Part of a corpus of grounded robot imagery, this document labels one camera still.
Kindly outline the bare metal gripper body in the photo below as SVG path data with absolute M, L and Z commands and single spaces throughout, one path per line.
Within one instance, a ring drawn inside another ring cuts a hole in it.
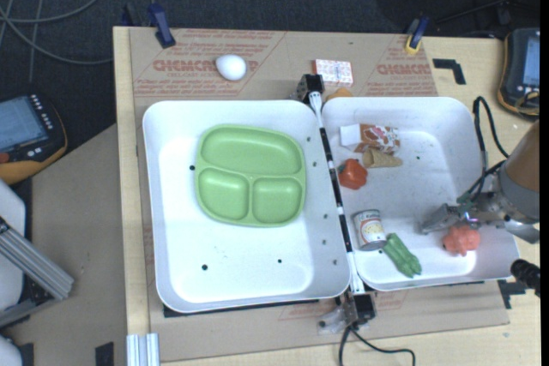
M 457 199 L 460 219 L 473 228 L 492 225 L 504 228 L 505 223 L 516 218 L 516 210 L 498 192 L 464 193 Z

